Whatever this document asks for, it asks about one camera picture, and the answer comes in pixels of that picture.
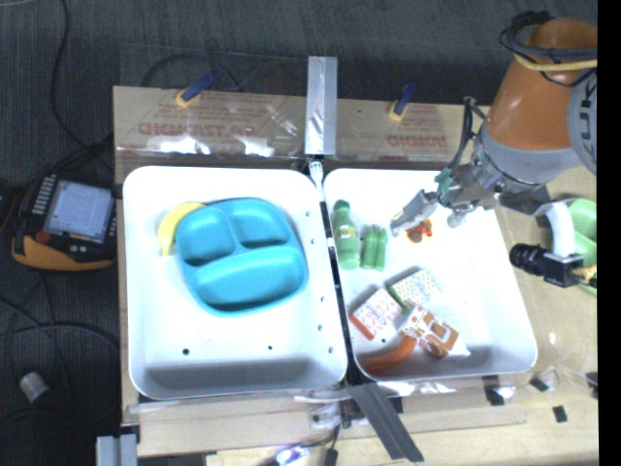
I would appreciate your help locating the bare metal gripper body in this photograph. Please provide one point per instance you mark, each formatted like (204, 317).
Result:
(473, 187)

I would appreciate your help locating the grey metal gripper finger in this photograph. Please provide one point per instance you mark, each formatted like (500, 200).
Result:
(458, 217)
(412, 211)

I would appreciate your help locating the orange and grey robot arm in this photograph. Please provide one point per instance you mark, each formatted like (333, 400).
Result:
(529, 105)

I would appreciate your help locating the small orange toy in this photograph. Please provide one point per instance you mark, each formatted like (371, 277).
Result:
(418, 232)

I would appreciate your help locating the green plastic bottle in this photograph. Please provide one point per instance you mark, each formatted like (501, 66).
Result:
(345, 241)

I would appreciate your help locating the white and green packet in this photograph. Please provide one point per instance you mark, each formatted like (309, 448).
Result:
(415, 287)

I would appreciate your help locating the white plastic tray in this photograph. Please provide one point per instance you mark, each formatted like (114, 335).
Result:
(223, 347)
(485, 299)

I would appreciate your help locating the green plastic object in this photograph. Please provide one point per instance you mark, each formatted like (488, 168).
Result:
(584, 221)

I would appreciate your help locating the blue divided plate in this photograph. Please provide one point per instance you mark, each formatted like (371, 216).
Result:
(242, 270)

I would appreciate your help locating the brown cardboard board red print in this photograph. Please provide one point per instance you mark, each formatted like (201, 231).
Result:
(223, 124)

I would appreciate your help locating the yellow banana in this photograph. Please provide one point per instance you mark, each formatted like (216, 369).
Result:
(170, 223)

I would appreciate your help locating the grey metal cylinder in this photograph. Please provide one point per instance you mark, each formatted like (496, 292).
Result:
(34, 386)

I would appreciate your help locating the black cylinder on white bracket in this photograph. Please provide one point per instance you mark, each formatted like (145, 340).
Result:
(543, 260)

